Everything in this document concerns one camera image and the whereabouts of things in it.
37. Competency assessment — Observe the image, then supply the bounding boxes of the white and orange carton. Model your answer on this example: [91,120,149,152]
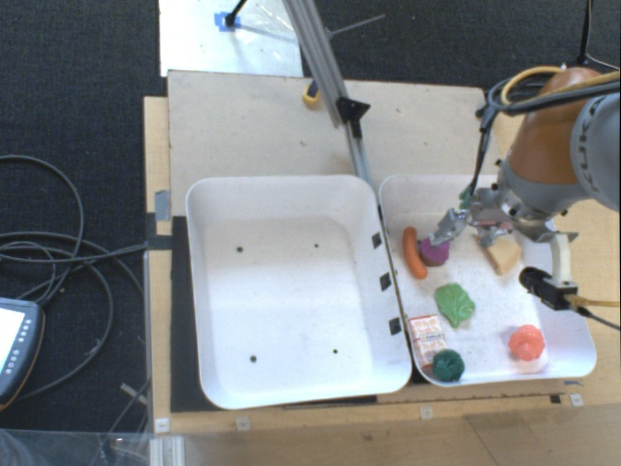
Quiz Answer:
[407,313,448,372]

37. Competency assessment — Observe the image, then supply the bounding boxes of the orange sausage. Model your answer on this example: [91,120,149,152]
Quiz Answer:
[401,226,430,281]

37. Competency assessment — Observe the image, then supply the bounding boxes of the white plastic tray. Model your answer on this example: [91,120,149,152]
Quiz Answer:
[185,174,414,412]
[377,172,599,388]

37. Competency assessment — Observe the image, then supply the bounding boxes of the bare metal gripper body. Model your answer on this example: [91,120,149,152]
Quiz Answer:
[464,186,554,236]

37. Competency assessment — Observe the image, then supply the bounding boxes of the green lettuce leaf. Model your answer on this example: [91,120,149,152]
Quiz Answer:
[433,283,476,330]

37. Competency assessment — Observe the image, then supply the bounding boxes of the coral bumpy round toy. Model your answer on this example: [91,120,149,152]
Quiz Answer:
[507,323,546,361]

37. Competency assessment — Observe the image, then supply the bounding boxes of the black cylinder on white bracket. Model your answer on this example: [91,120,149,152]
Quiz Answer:
[517,230,580,312]

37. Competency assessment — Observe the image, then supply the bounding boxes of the purple round toy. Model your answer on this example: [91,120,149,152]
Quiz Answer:
[418,237,452,268]

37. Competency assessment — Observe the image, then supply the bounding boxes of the tan bread slice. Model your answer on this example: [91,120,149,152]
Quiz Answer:
[484,235,524,277]

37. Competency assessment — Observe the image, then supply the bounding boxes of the dark green broccoli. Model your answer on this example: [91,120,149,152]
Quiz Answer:
[431,349,466,383]

